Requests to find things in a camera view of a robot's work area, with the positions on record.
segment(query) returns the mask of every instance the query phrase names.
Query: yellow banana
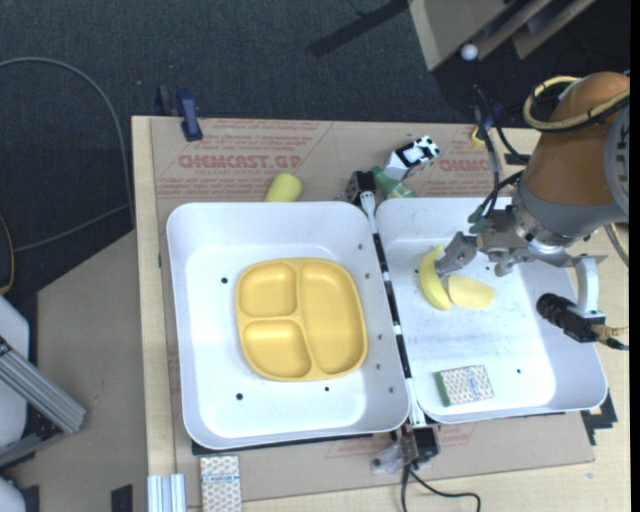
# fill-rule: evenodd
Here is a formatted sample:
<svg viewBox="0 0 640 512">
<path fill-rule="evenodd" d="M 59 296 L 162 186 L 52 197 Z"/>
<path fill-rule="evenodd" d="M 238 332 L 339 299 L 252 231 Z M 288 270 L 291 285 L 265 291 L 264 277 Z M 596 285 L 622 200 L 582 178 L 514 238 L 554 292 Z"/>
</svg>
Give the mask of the yellow banana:
<svg viewBox="0 0 640 512">
<path fill-rule="evenodd" d="M 420 286 L 427 300 L 434 307 L 447 310 L 451 309 L 451 299 L 442 286 L 435 267 L 435 261 L 442 251 L 442 245 L 438 245 L 433 251 L 425 254 L 420 261 L 418 275 L 420 276 Z"/>
</svg>

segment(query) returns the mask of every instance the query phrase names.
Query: yellow divided bowl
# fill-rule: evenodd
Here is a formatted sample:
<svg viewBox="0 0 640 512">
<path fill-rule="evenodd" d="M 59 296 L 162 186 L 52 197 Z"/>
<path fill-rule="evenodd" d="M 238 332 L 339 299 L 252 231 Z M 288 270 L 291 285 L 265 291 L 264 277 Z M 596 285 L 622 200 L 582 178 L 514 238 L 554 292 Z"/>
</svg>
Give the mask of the yellow divided bowl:
<svg viewBox="0 0 640 512">
<path fill-rule="evenodd" d="M 264 377 L 341 377 L 367 354 L 358 290 L 333 261 L 285 258 L 252 265 L 238 279 L 235 306 L 244 355 Z"/>
</svg>

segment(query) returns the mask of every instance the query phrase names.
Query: white tray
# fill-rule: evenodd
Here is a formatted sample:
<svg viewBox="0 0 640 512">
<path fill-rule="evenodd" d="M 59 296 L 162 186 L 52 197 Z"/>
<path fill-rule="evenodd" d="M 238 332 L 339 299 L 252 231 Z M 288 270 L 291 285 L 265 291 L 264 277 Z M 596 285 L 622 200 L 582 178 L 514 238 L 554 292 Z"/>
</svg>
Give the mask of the white tray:
<svg viewBox="0 0 640 512">
<path fill-rule="evenodd" d="M 547 292 L 575 301 L 566 269 L 525 263 L 498 278 L 478 253 L 457 273 L 495 288 L 488 309 L 440 311 L 425 300 L 416 273 L 422 256 L 465 231 L 481 202 L 392 199 L 376 212 L 420 407 L 436 421 L 457 423 L 598 406 L 607 383 L 594 344 L 572 340 L 535 309 Z M 495 396 L 446 407 L 435 373 L 470 365 L 486 367 Z"/>
<path fill-rule="evenodd" d="M 202 446 L 225 450 L 390 431 L 409 399 L 368 221 L 341 202 L 192 203 L 167 223 L 184 421 Z M 368 334 L 356 371 L 335 379 L 279 382 L 244 359 L 235 284 L 248 266 L 319 257 L 354 279 Z"/>
</svg>

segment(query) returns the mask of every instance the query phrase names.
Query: gray carpet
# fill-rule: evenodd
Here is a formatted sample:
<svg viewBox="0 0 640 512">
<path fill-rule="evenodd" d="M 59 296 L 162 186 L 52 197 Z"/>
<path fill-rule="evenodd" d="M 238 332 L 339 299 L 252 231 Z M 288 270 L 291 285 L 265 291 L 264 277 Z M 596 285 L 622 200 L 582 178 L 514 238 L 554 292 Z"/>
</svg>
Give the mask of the gray carpet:
<svg viewBox="0 0 640 512">
<path fill-rule="evenodd" d="M 201 116 L 467 123 L 478 83 L 507 108 L 505 126 L 524 126 L 519 106 L 536 82 L 630 67 L 630 0 L 596 2 L 525 60 L 506 43 L 433 73 L 403 2 L 0 0 L 0 61 L 48 57 L 86 73 L 113 104 L 129 160 L 130 117 L 154 114 L 161 84 L 191 89 Z M 18 64 L 0 68 L 0 91 L 0 215 L 16 247 L 126 204 L 113 119 L 87 82 Z M 130 229 L 123 209 L 18 252 L 10 300 Z"/>
</svg>

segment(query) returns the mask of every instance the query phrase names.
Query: blue clamp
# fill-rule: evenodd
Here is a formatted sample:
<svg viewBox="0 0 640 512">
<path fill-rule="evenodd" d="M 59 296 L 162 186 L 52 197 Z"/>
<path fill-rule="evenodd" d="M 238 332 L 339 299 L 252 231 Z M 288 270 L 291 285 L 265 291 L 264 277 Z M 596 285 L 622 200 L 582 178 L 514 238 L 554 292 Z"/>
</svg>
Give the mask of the blue clamp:
<svg viewBox="0 0 640 512">
<path fill-rule="evenodd" d="M 202 139 L 202 130 L 198 125 L 198 116 L 196 114 L 196 99 L 189 89 L 178 89 L 176 94 L 178 103 L 178 113 L 184 117 L 182 121 L 182 131 L 187 141 Z"/>
</svg>

